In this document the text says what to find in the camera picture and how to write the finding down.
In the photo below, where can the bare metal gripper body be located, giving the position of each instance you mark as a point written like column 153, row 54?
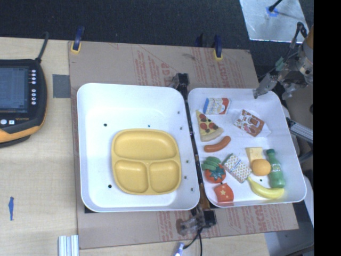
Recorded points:
column 294, row 75

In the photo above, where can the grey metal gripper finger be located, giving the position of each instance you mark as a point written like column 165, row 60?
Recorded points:
column 265, row 86
column 289, row 92

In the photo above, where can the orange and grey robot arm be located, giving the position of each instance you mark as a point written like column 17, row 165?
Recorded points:
column 309, row 41

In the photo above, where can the brown and white printed carton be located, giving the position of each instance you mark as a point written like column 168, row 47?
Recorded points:
column 249, row 123

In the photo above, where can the white, blue and red carton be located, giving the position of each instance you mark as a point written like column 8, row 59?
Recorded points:
column 217, row 106

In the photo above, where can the white plastic tray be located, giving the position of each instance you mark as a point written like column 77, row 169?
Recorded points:
column 290, row 153
column 101, row 148

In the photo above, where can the yellow toy cheese wedge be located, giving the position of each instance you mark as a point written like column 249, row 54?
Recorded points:
column 253, row 152

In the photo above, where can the toy pizza slice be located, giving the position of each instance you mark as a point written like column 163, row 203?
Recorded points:
column 206, row 128

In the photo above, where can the orange toy sausage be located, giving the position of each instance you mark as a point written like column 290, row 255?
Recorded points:
column 217, row 144

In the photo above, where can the toy orange fruit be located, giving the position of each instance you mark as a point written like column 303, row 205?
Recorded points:
column 261, row 167

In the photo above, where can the green toy bottle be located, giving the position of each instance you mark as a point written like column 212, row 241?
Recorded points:
column 275, row 172

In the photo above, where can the white carton with orange pattern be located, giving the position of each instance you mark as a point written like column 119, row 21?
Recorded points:
column 237, row 168

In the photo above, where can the thin black and white rod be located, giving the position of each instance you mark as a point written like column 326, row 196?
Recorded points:
column 192, row 135

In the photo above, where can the green toy pea pods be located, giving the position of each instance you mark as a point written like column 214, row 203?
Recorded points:
column 211, row 163

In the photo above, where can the yellow banana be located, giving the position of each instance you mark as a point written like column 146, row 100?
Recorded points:
column 267, row 192

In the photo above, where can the red toy tomato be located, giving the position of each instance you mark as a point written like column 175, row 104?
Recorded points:
column 214, row 175

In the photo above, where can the red packet with yellow stars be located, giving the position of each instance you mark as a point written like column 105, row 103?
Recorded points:
column 224, row 193

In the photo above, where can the yellow divided plate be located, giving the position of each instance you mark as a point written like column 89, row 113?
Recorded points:
column 145, row 145

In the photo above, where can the brown cardboard board, red print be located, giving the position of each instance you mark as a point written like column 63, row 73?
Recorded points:
column 120, row 63

